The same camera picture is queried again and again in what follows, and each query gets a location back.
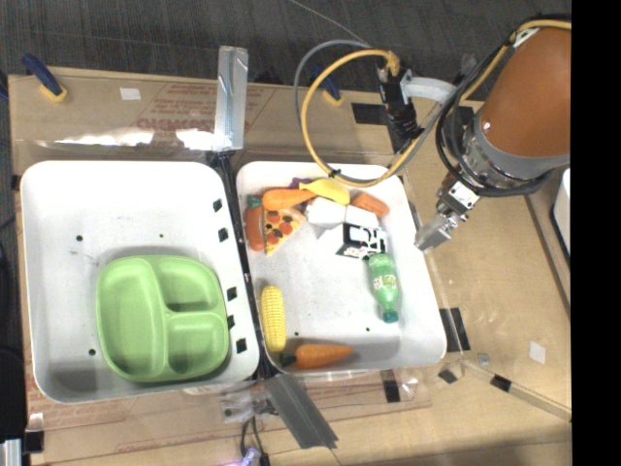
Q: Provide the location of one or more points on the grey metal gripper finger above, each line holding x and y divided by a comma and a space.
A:
432, 236

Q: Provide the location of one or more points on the brown cardboard board, red print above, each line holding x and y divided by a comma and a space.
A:
485, 309

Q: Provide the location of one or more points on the yellow corn cob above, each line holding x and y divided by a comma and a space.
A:
273, 318

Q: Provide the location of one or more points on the black cylinder on white bracket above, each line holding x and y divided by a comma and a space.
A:
400, 107

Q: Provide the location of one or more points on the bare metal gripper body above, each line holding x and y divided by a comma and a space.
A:
461, 197

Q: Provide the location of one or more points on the black and white carton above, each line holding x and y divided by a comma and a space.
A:
364, 241

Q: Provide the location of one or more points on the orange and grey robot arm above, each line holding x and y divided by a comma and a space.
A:
529, 90

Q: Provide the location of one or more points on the pizza slice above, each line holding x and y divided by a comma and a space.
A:
280, 226

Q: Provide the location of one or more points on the purple grapes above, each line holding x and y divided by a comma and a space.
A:
298, 182

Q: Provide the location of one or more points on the green plastic bottle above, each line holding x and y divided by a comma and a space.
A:
384, 284

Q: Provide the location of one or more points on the green divided plate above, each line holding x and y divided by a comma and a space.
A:
160, 318

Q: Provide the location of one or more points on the yellow banana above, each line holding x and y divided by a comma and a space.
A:
330, 189

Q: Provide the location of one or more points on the orange carrot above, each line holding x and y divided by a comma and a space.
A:
286, 198
322, 355

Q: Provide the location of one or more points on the white plastic tray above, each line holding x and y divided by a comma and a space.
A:
330, 289
126, 202

